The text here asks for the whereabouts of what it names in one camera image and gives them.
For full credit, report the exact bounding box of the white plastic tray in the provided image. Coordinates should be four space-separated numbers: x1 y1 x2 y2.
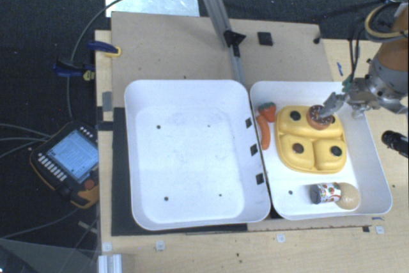
249 80 394 221
123 79 272 231

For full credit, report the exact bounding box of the orange sausage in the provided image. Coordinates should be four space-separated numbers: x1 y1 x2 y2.
256 114 272 151

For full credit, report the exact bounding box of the brown cardboard board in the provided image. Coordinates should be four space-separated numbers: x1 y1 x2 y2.
110 10 372 237

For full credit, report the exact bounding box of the yellow divided plate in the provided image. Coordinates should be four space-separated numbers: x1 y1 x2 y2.
274 105 348 175

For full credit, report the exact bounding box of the beige bread roll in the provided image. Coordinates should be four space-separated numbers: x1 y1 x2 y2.
336 182 361 212

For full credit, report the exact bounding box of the small can with fruit print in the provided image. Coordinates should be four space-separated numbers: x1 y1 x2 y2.
309 182 343 205

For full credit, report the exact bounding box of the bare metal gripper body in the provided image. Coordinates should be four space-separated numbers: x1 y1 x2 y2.
346 77 409 114

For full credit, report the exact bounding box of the brown sprinkled doughnut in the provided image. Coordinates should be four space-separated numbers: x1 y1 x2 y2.
305 104 336 130

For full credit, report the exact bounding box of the black block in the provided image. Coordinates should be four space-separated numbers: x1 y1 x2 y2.
258 31 274 47

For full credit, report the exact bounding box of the orange carrot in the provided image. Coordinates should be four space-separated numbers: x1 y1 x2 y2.
258 101 277 123

